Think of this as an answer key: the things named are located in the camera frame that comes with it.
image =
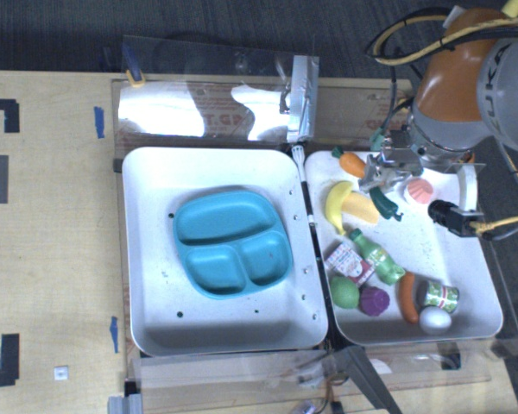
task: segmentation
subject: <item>sausage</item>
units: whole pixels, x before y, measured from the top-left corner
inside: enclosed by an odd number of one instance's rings
[[[403,319],[409,323],[418,323],[419,316],[413,301],[414,273],[406,272],[399,281],[399,308]]]

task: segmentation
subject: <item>blue plate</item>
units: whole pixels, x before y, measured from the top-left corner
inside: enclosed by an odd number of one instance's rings
[[[193,286],[210,298],[234,298],[278,284],[293,263],[278,213],[253,191],[225,191],[185,203],[174,216],[174,241]]]

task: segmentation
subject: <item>wooden table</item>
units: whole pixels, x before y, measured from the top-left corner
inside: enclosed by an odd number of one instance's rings
[[[0,98],[20,104],[21,125],[19,133],[5,134],[0,111],[0,155],[9,156],[8,201],[0,204],[0,342],[3,334],[19,334],[21,345],[19,379],[0,387],[0,413],[102,413],[109,396],[123,393],[127,367],[111,120],[111,83],[120,78],[0,72]],[[352,94],[345,91],[353,82],[320,80],[325,93],[333,88],[332,108],[342,97],[349,100]],[[95,107],[104,110],[104,138],[97,135]],[[54,369],[63,366],[68,379],[54,379]],[[488,360],[487,370],[489,381],[392,393],[409,413],[518,412],[504,363]],[[362,395],[343,401],[349,412],[371,409]],[[285,402],[268,411],[286,413],[293,406]]]

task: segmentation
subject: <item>soda can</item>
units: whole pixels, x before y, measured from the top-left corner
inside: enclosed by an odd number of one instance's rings
[[[418,287],[417,300],[420,307],[439,307],[453,313],[458,306],[459,292],[455,286],[443,285],[436,280],[423,280]]]

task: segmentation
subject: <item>green bottle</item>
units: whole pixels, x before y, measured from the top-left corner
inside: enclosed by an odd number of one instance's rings
[[[374,266],[376,274],[384,284],[393,285],[405,275],[389,253],[380,245],[367,239],[360,229],[353,230],[349,238],[357,244],[360,255]]]

